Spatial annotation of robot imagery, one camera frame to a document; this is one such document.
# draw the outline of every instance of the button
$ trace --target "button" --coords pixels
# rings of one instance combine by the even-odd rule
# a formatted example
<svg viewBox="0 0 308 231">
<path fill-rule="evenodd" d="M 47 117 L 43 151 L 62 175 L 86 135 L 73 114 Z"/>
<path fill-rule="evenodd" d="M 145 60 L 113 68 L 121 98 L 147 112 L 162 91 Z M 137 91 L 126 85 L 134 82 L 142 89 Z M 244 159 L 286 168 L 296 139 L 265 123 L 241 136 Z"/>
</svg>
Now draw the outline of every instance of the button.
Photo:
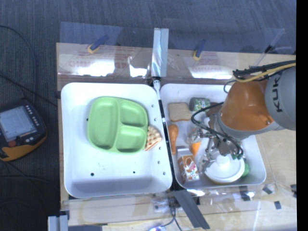
<svg viewBox="0 0 308 231">
<path fill-rule="evenodd" d="M 16 146 L 16 141 L 9 141 L 9 147 L 15 147 Z"/>
</svg>

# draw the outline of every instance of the blue clamp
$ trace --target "blue clamp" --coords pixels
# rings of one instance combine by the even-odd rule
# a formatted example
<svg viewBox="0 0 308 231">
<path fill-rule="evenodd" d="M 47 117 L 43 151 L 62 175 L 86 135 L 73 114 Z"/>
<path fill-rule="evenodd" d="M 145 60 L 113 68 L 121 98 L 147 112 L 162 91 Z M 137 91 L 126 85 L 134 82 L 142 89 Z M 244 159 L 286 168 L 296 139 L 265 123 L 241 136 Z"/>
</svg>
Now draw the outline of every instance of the blue clamp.
<svg viewBox="0 0 308 231">
<path fill-rule="evenodd" d="M 93 44 L 88 46 L 88 52 L 91 54 L 95 53 L 100 48 L 100 45 L 104 44 L 108 39 L 109 39 L 108 35 L 100 37 Z"/>
<path fill-rule="evenodd" d="M 194 49 L 194 52 L 193 52 L 193 58 L 197 61 L 200 60 L 201 58 L 201 53 L 202 53 L 202 50 L 204 48 L 204 45 L 205 45 L 205 39 L 203 39 L 202 41 L 200 41 L 198 43 L 198 45 L 196 46 L 196 48 Z"/>
</svg>

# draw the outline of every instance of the display screen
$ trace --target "display screen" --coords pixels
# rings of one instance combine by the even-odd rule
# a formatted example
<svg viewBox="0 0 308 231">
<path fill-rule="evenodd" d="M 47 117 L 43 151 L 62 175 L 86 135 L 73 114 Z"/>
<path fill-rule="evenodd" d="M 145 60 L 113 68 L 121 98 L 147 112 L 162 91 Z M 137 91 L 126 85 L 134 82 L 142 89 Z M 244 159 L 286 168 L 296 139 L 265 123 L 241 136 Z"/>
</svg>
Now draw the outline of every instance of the display screen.
<svg viewBox="0 0 308 231">
<path fill-rule="evenodd" d="M 1 112 L 0 128 L 7 142 L 37 131 L 23 106 Z"/>
</svg>

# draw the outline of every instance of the yellow cable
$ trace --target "yellow cable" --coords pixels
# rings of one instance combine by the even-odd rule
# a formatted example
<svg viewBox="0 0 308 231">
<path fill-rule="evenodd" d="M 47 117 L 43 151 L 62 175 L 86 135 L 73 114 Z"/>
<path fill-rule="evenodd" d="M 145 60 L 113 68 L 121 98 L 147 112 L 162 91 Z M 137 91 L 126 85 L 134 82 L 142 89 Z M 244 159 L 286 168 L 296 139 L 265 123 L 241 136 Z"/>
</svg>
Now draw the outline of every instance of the yellow cable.
<svg viewBox="0 0 308 231">
<path fill-rule="evenodd" d="M 277 72 L 279 70 L 282 70 L 282 69 L 285 69 L 285 68 L 289 68 L 289 67 L 295 67 L 295 66 L 296 66 L 296 64 L 287 64 L 287 65 L 283 65 L 283 66 L 280 66 L 280 67 L 276 67 L 276 68 L 270 69 L 270 70 L 268 70 L 268 71 L 266 71 L 264 73 L 261 73 L 259 75 L 253 76 L 253 77 L 251 77 L 249 79 L 238 79 L 238 78 L 236 78 L 236 80 L 238 82 L 249 82 L 249 81 L 258 79 L 258 78 L 260 78 L 260 77 L 262 77 L 264 75 L 268 75 L 270 73 L 274 73 L 274 72 Z"/>
</svg>

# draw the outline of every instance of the dark floor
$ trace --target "dark floor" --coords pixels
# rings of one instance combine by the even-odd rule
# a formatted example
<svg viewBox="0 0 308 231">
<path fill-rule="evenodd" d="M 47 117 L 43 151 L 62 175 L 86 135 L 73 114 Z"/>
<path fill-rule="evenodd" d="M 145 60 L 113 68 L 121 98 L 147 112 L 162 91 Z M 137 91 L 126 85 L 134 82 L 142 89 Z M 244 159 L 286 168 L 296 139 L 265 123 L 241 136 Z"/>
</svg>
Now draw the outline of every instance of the dark floor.
<svg viewBox="0 0 308 231">
<path fill-rule="evenodd" d="M 68 30 L 80 24 L 150 32 L 169 28 L 171 48 L 192 49 L 196 40 L 205 38 L 207 51 L 258 53 L 284 29 L 272 53 L 296 51 L 296 0 L 0 0 L 0 25 L 21 33 L 35 55 L 33 61 L 20 35 L 0 27 L 0 73 L 36 92 L 23 89 L 48 132 L 37 150 L 10 164 L 0 162 L 0 231 L 44 231 L 47 216 L 59 214 L 55 45 L 82 42 Z M 145 37 L 137 41 L 134 44 L 151 47 Z M 0 107 L 23 97 L 5 78 L 0 78 L 0 87 Z"/>
</svg>

